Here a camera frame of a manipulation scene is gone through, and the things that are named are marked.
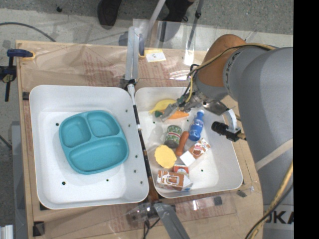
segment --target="green can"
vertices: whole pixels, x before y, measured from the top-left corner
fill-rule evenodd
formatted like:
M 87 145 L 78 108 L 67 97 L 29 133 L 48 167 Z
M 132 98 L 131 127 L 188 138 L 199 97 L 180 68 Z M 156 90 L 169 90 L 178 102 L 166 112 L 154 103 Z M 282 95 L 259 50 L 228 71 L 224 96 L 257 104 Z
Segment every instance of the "green can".
M 177 125 L 170 125 L 167 128 L 164 144 L 169 148 L 174 149 L 179 145 L 179 139 L 181 135 L 181 128 Z

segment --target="teal divided plate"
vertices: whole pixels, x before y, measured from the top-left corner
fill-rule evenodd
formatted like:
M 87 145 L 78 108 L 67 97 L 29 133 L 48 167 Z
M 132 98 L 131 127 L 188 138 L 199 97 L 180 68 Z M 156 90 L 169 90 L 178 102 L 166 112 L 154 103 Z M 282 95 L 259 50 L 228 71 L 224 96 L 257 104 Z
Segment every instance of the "teal divided plate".
M 70 166 L 94 174 L 122 164 L 129 155 L 126 137 L 117 120 L 105 111 L 89 111 L 66 118 L 60 142 Z

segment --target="yellow banana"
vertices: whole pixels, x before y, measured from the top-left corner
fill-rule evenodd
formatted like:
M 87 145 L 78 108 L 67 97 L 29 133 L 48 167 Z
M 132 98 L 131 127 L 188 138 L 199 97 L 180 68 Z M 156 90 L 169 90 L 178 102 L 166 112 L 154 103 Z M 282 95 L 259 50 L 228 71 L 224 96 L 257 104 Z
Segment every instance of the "yellow banana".
M 155 107 L 152 110 L 149 111 L 149 113 L 152 114 L 155 111 L 165 110 L 169 104 L 174 104 L 174 103 L 176 103 L 176 100 L 174 99 L 161 100 L 155 105 Z

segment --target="toy bottle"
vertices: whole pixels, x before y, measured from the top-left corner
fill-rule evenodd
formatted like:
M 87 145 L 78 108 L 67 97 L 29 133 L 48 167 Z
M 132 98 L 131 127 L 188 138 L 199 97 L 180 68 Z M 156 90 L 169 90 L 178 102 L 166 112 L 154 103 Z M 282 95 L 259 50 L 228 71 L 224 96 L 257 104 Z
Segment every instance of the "toy bottle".
M 192 124 L 190 125 L 188 139 L 192 141 L 198 141 L 200 139 L 200 133 L 203 130 L 204 126 L 204 114 L 204 110 L 198 110 L 197 116 L 194 118 Z

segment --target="black shoe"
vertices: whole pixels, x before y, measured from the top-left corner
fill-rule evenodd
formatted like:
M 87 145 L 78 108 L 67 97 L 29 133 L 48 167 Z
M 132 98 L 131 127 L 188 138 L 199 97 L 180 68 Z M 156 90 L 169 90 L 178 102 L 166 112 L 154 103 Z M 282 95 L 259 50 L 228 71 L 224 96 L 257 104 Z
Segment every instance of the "black shoe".
M 98 5 L 98 18 L 101 26 L 111 29 L 118 17 L 122 0 L 101 0 Z
M 186 15 L 187 9 L 193 4 L 188 0 L 171 0 L 169 14 L 163 21 L 182 22 L 184 19 L 188 21 Z

